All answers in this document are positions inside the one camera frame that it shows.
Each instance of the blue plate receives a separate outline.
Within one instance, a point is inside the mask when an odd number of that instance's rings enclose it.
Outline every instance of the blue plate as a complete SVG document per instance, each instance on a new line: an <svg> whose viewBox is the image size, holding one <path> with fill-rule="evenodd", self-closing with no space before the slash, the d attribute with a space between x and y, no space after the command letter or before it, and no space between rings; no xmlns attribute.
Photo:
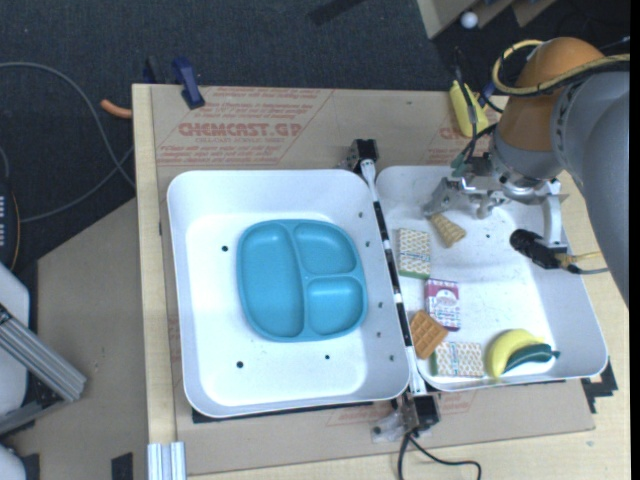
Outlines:
<svg viewBox="0 0 640 480"><path fill-rule="evenodd" d="M238 244L237 278L249 323L272 340L335 338L366 315L358 251L328 222L282 219L249 227Z"/></svg>

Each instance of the white bracket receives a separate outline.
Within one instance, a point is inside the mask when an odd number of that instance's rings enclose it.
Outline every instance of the white bracket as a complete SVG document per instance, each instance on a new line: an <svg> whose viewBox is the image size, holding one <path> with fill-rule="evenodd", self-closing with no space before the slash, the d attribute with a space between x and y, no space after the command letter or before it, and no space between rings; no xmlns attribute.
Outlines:
<svg viewBox="0 0 640 480"><path fill-rule="evenodd" d="M186 480L187 462L182 441L147 446L148 480Z"/></svg>

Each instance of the wire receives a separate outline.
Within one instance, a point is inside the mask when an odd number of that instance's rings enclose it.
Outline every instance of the wire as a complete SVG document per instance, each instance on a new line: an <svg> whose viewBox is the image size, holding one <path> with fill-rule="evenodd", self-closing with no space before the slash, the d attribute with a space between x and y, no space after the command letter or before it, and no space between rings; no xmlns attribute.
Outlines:
<svg viewBox="0 0 640 480"><path fill-rule="evenodd" d="M491 107L493 110L495 110L498 114L502 114L502 112L504 112L504 109L501 109L498 105L496 105L493 101L491 101L489 98L483 98L483 101L489 105L489 107Z"/></svg>
<svg viewBox="0 0 640 480"><path fill-rule="evenodd" d="M399 480L404 480L404 476L402 473L402 463L404 460L404 455L407 451L407 446L409 446L409 442L411 442L424 455L426 455L431 460L439 464L443 464L445 466L475 466L478 469L478 476L476 477L476 480L480 480L482 478L482 467L480 466L480 463L476 462L475 460L448 461L448 460L439 459L438 457L432 455L427 450L425 450L422 446L420 446L420 444L413 438L411 434L412 432L407 432L402 438L402 444L400 445L400 452L398 454L398 479Z"/></svg>
<svg viewBox="0 0 640 480"><path fill-rule="evenodd" d="M605 272L609 272L607 267L596 268L592 270L584 270L575 263L582 260L587 260L591 258L599 258L602 257L601 251L587 252L584 254L572 255L572 254L556 254L556 259L560 262L560 268L566 270L567 272L571 272L572 274L578 275L594 275L594 274L604 274Z"/></svg>
<svg viewBox="0 0 640 480"><path fill-rule="evenodd" d="M123 108L115 103L110 102L108 99L104 99L100 102L100 106L106 112L109 112L112 116L120 117L122 119L131 119L133 112L129 108Z"/></svg>
<svg viewBox="0 0 640 480"><path fill-rule="evenodd" d="M460 87L460 91L462 92L462 96L467 105L467 111L469 113L469 122L471 123L471 140L466 145L466 147L458 154L456 159L452 162L452 166L460 167L463 163L467 164L471 161L471 157L475 153L476 144L478 139L483 135L487 135L493 132L496 128L496 124L489 125L482 130L478 130L478 114L476 112L476 108L473 105L471 100L472 96L469 94L469 90L467 89L467 85L465 84L462 77L462 68L460 65L460 58L464 58L462 51L457 46L453 50L454 54L454 66L453 66L453 76ZM493 103L490 104L492 108L494 108L498 112L502 112L502 110Z"/></svg>
<svg viewBox="0 0 640 480"><path fill-rule="evenodd" d="M129 148L129 150L125 153L124 157L122 157L122 160L120 161L120 164L122 164L127 158L129 158L129 156L131 155L131 153L133 152L133 147ZM70 203L67 203L63 206L60 206L54 210L45 212L45 213L41 213L40 215L34 215L33 217L27 217L22 219L20 222L23 224L27 224L29 222L35 222L37 220L42 220L42 219L46 219L47 217L51 217L53 215L57 215L58 213L62 213L66 210L68 210L69 208L74 207L75 205L81 203L82 201L84 201L85 199L89 198L90 196L92 196L93 194L95 194L107 181L109 181L114 175L116 175L118 173L118 168L114 168L109 174L107 174L102 181L100 181L97 185L95 185L91 190L87 191L84 195L78 197L77 199L74 199L73 201L71 201Z"/></svg>
<svg viewBox="0 0 640 480"><path fill-rule="evenodd" d="M473 83L469 83L469 85L473 85L476 88L482 87L482 84L480 83L476 71L473 69L471 62L469 61L469 58L464 54L459 46L454 46L453 58L455 62L455 69L459 70L458 73L461 74L462 70L465 70L466 68L466 72L471 74L471 80Z"/></svg>
<svg viewBox="0 0 640 480"><path fill-rule="evenodd" d="M618 39L617 41L614 41L613 43L605 44L604 46L599 46L598 50L600 51L610 50L611 48L615 48L616 46L620 46L630 42L631 42L631 36L624 36Z"/></svg>
<svg viewBox="0 0 640 480"><path fill-rule="evenodd" d="M91 104L91 101L89 100L87 95L84 93L84 91L78 86L78 84L76 84L73 80L71 80L71 78L69 78L64 73L61 73L57 69L50 68L49 66L45 66L43 64L37 64L35 62L4 62L4 63L0 63L0 69L9 69L9 68L28 68L28 69L36 69L36 70L40 70L40 71L45 71L47 73L51 73L52 75L57 76L58 78L64 80L67 84L69 84L80 95L80 97L84 100L84 102L87 104L87 107L89 108L89 111L91 112L91 115L93 116L93 119L96 122L96 125L98 126L98 130L100 131L100 135L102 137L104 145L107 148L107 151L109 152L109 155L111 156L111 159L113 160L113 163L116 166L116 169L118 171L120 171L120 174L122 174L124 179L127 180L129 185L131 185L131 187L133 187L135 189L135 187L136 187L135 182L131 179L131 177L124 170L124 167L122 167L122 163L119 162L118 159L116 158L116 155L113 152L113 149L111 148L111 144L109 144L109 140L107 139L107 134L104 131L104 128L102 127L102 123L100 122L100 118L98 117L98 114L96 113L95 109L93 108L93 105Z"/></svg>
<svg viewBox="0 0 640 480"><path fill-rule="evenodd" d="M500 58L493 65L491 73L493 83L496 89L502 91L505 94L511 96L531 97L539 96L541 94L549 94L560 87L564 87L578 80L581 80L587 75L593 73L603 73L607 71L623 71L629 69L631 60L630 54L611 55L608 57L601 57L580 66L576 66L561 75L547 80L546 82L539 83L538 85L531 87L512 87L506 85L500 80L500 73L502 71L504 61L513 55L515 52L528 47L537 47L541 45L543 41L537 39L527 39L520 41L509 48L507 48Z"/></svg>

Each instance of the black cable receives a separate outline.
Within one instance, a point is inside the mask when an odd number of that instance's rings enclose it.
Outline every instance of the black cable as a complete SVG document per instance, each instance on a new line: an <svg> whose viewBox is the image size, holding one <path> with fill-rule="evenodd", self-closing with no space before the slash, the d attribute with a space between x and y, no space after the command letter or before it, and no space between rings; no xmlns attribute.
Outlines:
<svg viewBox="0 0 640 480"><path fill-rule="evenodd" d="M615 62L615 63L611 63L609 65L604 65L604 66L599 66L599 67L593 67L591 69L585 70L581 73L576 73L573 76L567 77L557 83L554 84L550 84L549 86L546 86L544 89L532 92L530 94L526 94L525 97L533 97L533 96L540 96L543 94L552 94L553 92L555 92L557 89L560 89L562 87L566 87L568 85L573 85L577 82L580 82L586 78L589 78L591 75L594 74L598 74L598 73L610 73L610 72L616 72L616 71L629 71L630 67L629 67L629 63L628 62L624 62L624 61L620 61L620 62Z"/></svg>
<svg viewBox="0 0 640 480"><path fill-rule="evenodd" d="M500 54L499 79L506 85L513 87L522 73L523 66L528 62L529 56L537 47L538 45L529 45L512 52L508 56L509 63L507 63L506 55L508 49L503 50ZM498 94L508 95L502 92L499 87L496 87L495 90Z"/></svg>
<svg viewBox="0 0 640 480"><path fill-rule="evenodd" d="M133 187L134 189L136 188L135 182L126 173L126 171L124 170L124 167L122 167L122 164L116 158L116 155L113 152L113 149L111 148L111 144L107 139L107 134L104 131L104 128L102 127L102 123L100 122L100 118L98 117L98 114L93 108L91 101L89 100L87 95L84 93L84 91L78 86L78 84L76 84L73 80L71 80L71 78L69 78L64 73L61 73L57 69L50 68L49 66L45 66L43 64L37 64L35 62L4 62L0 64L0 69L9 69L9 68L28 68L28 69L45 71L47 73L51 73L52 75L57 76L58 78L60 78L61 80L64 80L67 84L69 84L87 104L87 107L89 108L89 111L91 112L91 115L93 116L93 119L96 122L96 125L98 126L98 130L100 132L100 135L102 136L104 145L107 148L107 151L109 152L109 156L111 156L111 159L113 160L113 163L116 166L116 169L120 171L124 179L127 180L127 182L129 183L129 185L131 185L131 187Z"/></svg>
<svg viewBox="0 0 640 480"><path fill-rule="evenodd" d="M489 105L489 107L491 107L493 110L495 110L498 114L502 114L503 109L501 109L498 105L496 105L489 98L483 98L482 101L484 101L487 105Z"/></svg>
<svg viewBox="0 0 640 480"><path fill-rule="evenodd" d="M129 150L125 153L124 157L120 161L120 164L124 163L124 161L127 158L129 158L131 153L133 153L133 147L129 148ZM111 178L113 178L113 176L116 175L117 173L118 173L118 168L116 167L109 174L107 174L104 178L102 178L102 181L97 183L92 189L88 190L86 193L84 193L83 195L81 195L77 199L74 199L70 203L64 204L64 205L62 205L62 206L60 206L60 207L58 207L58 208L56 208L54 210L51 210L51 211L48 211L48 212L45 212L45 213L41 213L40 215L34 215L32 217L26 217L26 218L22 219L20 222L22 224L27 224L29 222L35 222L37 220L42 220L42 219L46 219L47 217L51 217L53 215L57 215L58 213L62 213L64 211L68 210L69 208L73 208L75 205L81 203L85 199L87 199L90 196L92 196L93 194L95 194L107 181L109 181Z"/></svg>
<svg viewBox="0 0 640 480"><path fill-rule="evenodd" d="M453 54L454 54L454 60L455 60L456 66L460 70L464 70L465 68L467 68L466 71L468 73L471 73L471 80L473 82L471 85L475 86L476 88L482 87L482 84L480 83L480 80L478 80L478 76L475 70L473 69L471 62L469 61L467 56L463 53L462 49L460 49L460 47L458 46L455 46L453 49Z"/></svg>
<svg viewBox="0 0 640 480"><path fill-rule="evenodd" d="M427 450L425 450L422 446L420 446L418 441L416 441L411 434L412 434L412 432L407 432L403 436L402 443L400 444L400 452L398 453L398 479L399 480L404 480L404 476L403 476L403 473L402 473L402 464L403 464L403 460L404 460L404 455L405 455L405 453L407 451L407 447L409 446L409 442L411 442L420 452L422 452L424 455L429 457L434 462L437 462L438 464L442 464L444 466L474 466L474 467L476 467L478 469L478 476L476 477L476 480L481 480L481 478L482 478L482 466L480 466L479 462L476 462L475 460L448 461L448 460L439 459L435 455L433 455L433 454L429 453Z"/></svg>
<svg viewBox="0 0 640 480"><path fill-rule="evenodd" d="M595 275L595 274L604 274L605 272L609 272L609 269L607 267L603 267L603 268L595 268L593 270L583 270L580 267L576 266L576 265L569 265L566 268L567 272L571 272L572 274L578 274L581 276L587 276L587 275Z"/></svg>
<svg viewBox="0 0 640 480"><path fill-rule="evenodd" d="M105 183L107 183L107 181L109 181L118 172L120 172L122 174L122 176L127 180L129 185L131 185L135 189L134 181L125 172L124 167L123 167L124 162L133 153L133 147L129 148L129 150L124 154L124 156L122 157L121 160L118 160L116 158L115 153L113 152L113 149L111 148L111 144L109 143L109 140L107 139L107 134L104 131L104 128L102 127L102 123L100 122L100 118L98 117L98 114L96 113L95 109L93 108L93 105L91 105L91 102L90 102L89 98L87 97L85 92L78 86L78 84L76 84L73 80L71 80L64 73L61 73L60 71L58 71L56 69L50 68L50 67L42 65L42 64L37 64L37 63L33 63L33 62L5 62L5 63L1 63L0 64L0 69L8 69L8 68L29 68L29 69L36 69L36 70L40 70L40 71L45 71L47 73L51 73L51 74L57 76L58 78L64 80L66 83L68 83L80 95L82 100L87 104L87 107L89 108L89 111L91 112L91 115L92 115L96 125L98 126L98 130L99 130L100 135L102 137L102 140L103 140L103 142L105 144L105 147L107 148L107 151L109 152L109 155L111 156L111 159L113 160L113 162L115 164L115 168L109 174L107 174L107 176L105 176L100 182L98 182L93 188L88 190L82 196L74 199L70 203L67 203L67 204L64 204L64 205L62 205L62 206L60 206L58 208L55 208L54 210L51 210L51 211L48 211L48 212L45 212L45 213L41 213L39 215L34 215L32 217L26 217L24 219L21 219L20 220L21 223L26 224L26 223L29 223L29 222L35 222L37 220L41 220L41 219L44 219L44 218L47 218L47 217L51 217L53 215L56 215L56 214L61 213L63 211L66 211L69 208L74 207L75 205L81 203L82 201L84 201L88 197L90 197L93 194L95 194ZM8 178L9 177L9 160L8 160L7 155L5 154L4 150L2 150L1 147L0 147L0 156L2 156L2 158L4 160L5 172L6 172L6 176Z"/></svg>
<svg viewBox="0 0 640 480"><path fill-rule="evenodd" d="M471 161L471 157L473 157L473 154L475 153L478 139L483 135L492 133L493 130L496 128L496 125L493 124L483 130L478 130L478 114L476 112L475 106L473 105L473 102L471 101L471 95L469 94L469 91L467 90L467 86L465 85L464 79L462 77L462 67L460 65L459 59L464 56L460 48L458 48L457 46L453 50L453 57L454 57L453 76L456 82L458 83L460 90L462 91L462 96L467 105L467 111L469 113L469 122L471 123L471 140L461 152L461 154L464 156L463 162L469 163ZM502 109L495 106L493 103L490 103L489 106L491 106L491 108L493 108L497 112L500 112L500 113L502 112Z"/></svg>

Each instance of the yellow banana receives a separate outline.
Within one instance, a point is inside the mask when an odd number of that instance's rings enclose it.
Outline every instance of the yellow banana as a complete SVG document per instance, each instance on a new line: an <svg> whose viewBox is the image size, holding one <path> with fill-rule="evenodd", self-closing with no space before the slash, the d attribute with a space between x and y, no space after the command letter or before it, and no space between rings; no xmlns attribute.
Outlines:
<svg viewBox="0 0 640 480"><path fill-rule="evenodd" d="M499 377L504 373L509 357L516 350L536 343L544 343L544 339L534 336L526 329L510 329L498 335L487 350L487 373L491 377Z"/></svg>

